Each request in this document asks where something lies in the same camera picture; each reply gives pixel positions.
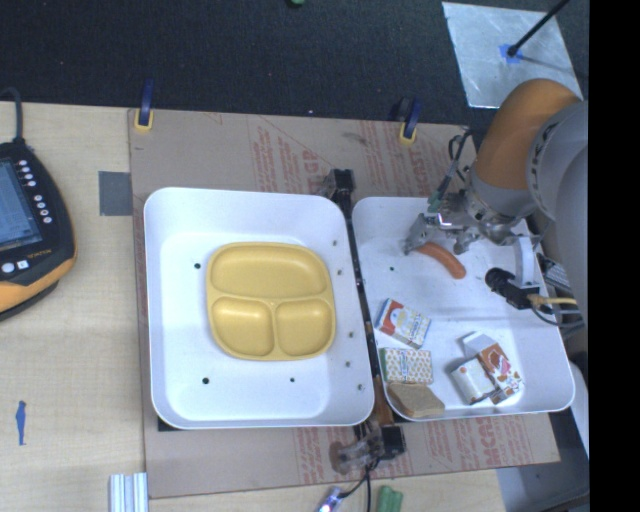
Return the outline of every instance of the black rod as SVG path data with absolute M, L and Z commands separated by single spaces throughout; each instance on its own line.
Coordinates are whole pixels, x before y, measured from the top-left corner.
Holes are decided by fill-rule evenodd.
M 531 36 L 535 34 L 540 29 L 540 27 L 542 27 L 542 25 L 544 25 L 547 21 L 549 21 L 554 14 L 556 14 L 560 9 L 562 9 L 568 3 L 569 3 L 569 0 L 560 0 L 558 5 L 556 5 L 553 9 L 551 9 L 544 18 L 542 18 L 538 23 L 536 23 L 535 26 L 531 30 L 529 30 L 529 32 L 527 32 L 522 37 L 522 39 L 520 39 L 520 41 L 518 41 L 516 44 L 509 46 L 509 49 L 507 50 L 507 55 L 509 57 L 513 57 L 518 52 L 520 47 L 524 43 L 526 43 L 531 38 Z

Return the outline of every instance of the brown sausage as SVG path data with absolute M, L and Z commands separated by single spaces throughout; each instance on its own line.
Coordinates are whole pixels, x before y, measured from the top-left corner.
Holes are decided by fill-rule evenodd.
M 467 275 L 467 269 L 460 263 L 460 260 L 441 245 L 434 242 L 427 242 L 418 247 L 416 251 L 438 260 L 445 266 L 454 279 L 462 279 Z

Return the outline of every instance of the white tray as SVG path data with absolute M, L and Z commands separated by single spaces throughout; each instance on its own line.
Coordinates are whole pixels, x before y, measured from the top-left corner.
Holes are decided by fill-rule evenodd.
M 498 247 L 486 240 L 472 243 L 468 252 L 459 256 L 467 275 L 455 280 L 435 259 L 415 251 L 405 255 L 402 251 L 409 228 L 426 208 L 424 198 L 368 197 L 360 200 L 353 210 L 358 257 L 372 320 L 375 321 L 387 298 L 432 319 L 423 348 L 430 350 L 432 356 L 431 389 L 444 402 L 446 410 L 442 416 L 422 421 L 550 412 L 568 407 L 575 385 L 558 329 L 530 310 L 510 306 L 485 284 L 485 274 L 493 267 L 515 274 L 514 249 Z M 524 221 L 518 228 L 520 233 L 528 233 Z M 438 233 L 434 241 L 447 248 L 453 246 L 453 240 L 443 233 Z M 546 294 L 537 265 L 536 272 L 541 293 Z M 499 342 L 524 380 L 521 392 L 498 405 L 490 400 L 466 405 L 449 375 L 466 359 L 460 339 L 475 331 Z M 377 330 L 375 338 L 378 348 L 407 348 Z
M 345 220 L 319 196 L 165 188 L 144 207 L 151 397 L 180 429 L 354 425 L 373 408 Z M 336 335 L 322 355 L 249 361 L 215 343 L 206 309 L 211 254 L 232 242 L 298 244 L 331 276 Z

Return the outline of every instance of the black fabric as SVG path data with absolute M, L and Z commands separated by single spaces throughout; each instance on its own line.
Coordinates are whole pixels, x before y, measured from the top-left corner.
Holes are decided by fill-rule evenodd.
M 157 108 L 384 120 L 418 97 L 420 122 L 479 133 L 495 113 L 467 104 L 441 1 L 0 3 L 0 86 L 24 101 L 135 107 L 151 77 Z M 458 3 L 548 12 L 558 0 Z M 589 1 L 556 19 L 588 99 Z

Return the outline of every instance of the tabletop surface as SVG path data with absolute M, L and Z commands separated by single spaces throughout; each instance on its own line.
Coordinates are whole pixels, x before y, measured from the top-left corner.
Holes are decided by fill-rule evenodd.
M 0 325 L 0 510 L 104 511 L 110 475 L 145 471 L 132 218 L 99 207 L 99 173 L 129 172 L 127 109 L 23 107 L 23 135 L 63 193 L 78 260 L 51 295 Z M 0 141 L 10 141 L 11 102 L 0 119 Z M 382 485 L 404 494 L 403 512 L 504 510 L 494 470 L 375 480 L 373 510 Z M 157 499 L 149 510 L 311 511 L 327 490 Z M 362 486 L 340 511 L 366 501 Z

